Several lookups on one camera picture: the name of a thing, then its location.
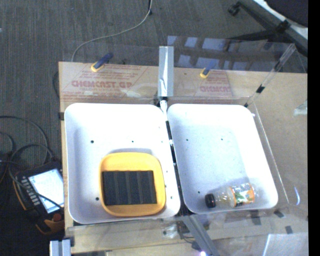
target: white cable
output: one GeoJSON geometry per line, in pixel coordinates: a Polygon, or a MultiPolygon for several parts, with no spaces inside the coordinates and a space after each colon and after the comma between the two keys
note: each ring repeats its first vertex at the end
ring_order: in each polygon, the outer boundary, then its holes
{"type": "Polygon", "coordinates": [[[72,55],[72,58],[71,58],[71,62],[74,62],[74,57],[75,57],[77,51],[78,51],[82,46],[84,46],[84,45],[86,45],[86,44],[88,44],[88,43],[91,43],[91,42],[93,42],[93,41],[96,41],[96,40],[100,40],[100,39],[105,39],[105,38],[111,38],[111,37],[114,37],[114,36],[118,36],[118,35],[121,35],[121,34],[123,34],[123,33],[125,33],[125,32],[134,30],[134,29],[136,29],[137,27],[139,27],[142,23],[145,22],[145,20],[146,20],[147,17],[149,16],[149,13],[151,12],[152,1],[153,1],[153,0],[150,0],[149,10],[148,10],[146,16],[144,17],[144,19],[143,19],[138,25],[135,25],[135,26],[133,26],[133,27],[131,27],[131,28],[128,28],[128,29],[126,29],[126,30],[123,30],[123,31],[121,31],[121,32],[119,32],[119,33],[115,33],[115,34],[111,34],[111,35],[106,35],[106,36],[94,38],[94,39],[91,39],[91,40],[89,40],[89,41],[86,41],[86,42],[80,44],[80,45],[77,47],[77,49],[75,49],[75,51],[74,51],[74,53],[73,53],[73,55],[72,55]]]}

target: screen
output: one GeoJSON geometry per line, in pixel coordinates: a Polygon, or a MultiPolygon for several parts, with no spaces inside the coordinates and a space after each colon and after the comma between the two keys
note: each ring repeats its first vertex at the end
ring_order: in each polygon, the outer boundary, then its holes
{"type": "MultiPolygon", "coordinates": [[[[64,206],[64,182],[58,169],[52,169],[34,176],[30,176],[29,180],[36,192],[49,198],[60,206],[64,206]]],[[[49,213],[59,208],[52,202],[40,196],[40,200],[49,213]]]]}

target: white tray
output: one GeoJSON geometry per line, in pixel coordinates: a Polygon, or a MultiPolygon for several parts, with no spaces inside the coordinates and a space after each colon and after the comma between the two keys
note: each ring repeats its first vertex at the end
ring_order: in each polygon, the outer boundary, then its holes
{"type": "Polygon", "coordinates": [[[67,151],[68,208],[80,224],[149,218],[178,213],[180,197],[162,111],[153,105],[75,103],[64,113],[67,151]],[[144,152],[156,157],[163,170],[166,204],[158,214],[115,217],[99,198],[99,163],[115,152],[144,152]]]}
{"type": "Polygon", "coordinates": [[[168,109],[183,199],[194,213],[269,209],[278,193],[251,112],[240,105],[174,104],[168,109]],[[205,195],[251,182],[255,203],[208,208],[205,195]]]}

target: caster wheel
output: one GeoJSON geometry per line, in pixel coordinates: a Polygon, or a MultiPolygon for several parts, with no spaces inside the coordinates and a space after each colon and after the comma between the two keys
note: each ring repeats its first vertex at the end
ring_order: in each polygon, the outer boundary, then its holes
{"type": "Polygon", "coordinates": [[[239,4],[233,4],[229,7],[228,12],[232,15],[232,16],[236,16],[237,13],[240,11],[240,6],[239,4]]]}

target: black bristle pad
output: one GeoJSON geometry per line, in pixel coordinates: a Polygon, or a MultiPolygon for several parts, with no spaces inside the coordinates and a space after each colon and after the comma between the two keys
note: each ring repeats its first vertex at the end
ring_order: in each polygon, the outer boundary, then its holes
{"type": "Polygon", "coordinates": [[[103,171],[106,206],[156,204],[154,173],[147,171],[103,171]]]}

